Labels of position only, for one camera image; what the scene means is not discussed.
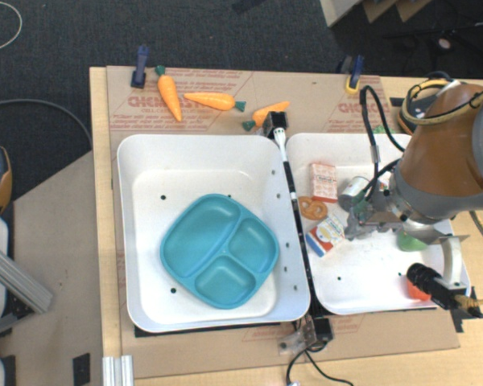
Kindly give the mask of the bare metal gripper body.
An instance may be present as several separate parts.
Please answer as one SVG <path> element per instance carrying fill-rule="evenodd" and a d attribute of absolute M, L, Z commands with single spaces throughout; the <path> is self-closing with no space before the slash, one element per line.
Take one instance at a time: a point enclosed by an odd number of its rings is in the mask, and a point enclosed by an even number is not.
<path fill-rule="evenodd" d="M 417 233 L 427 229 L 427 217 L 421 207 L 427 202 L 426 195 L 414 189 L 402 193 L 398 188 L 374 191 L 363 198 L 361 222 L 380 223 L 378 232 Z"/>

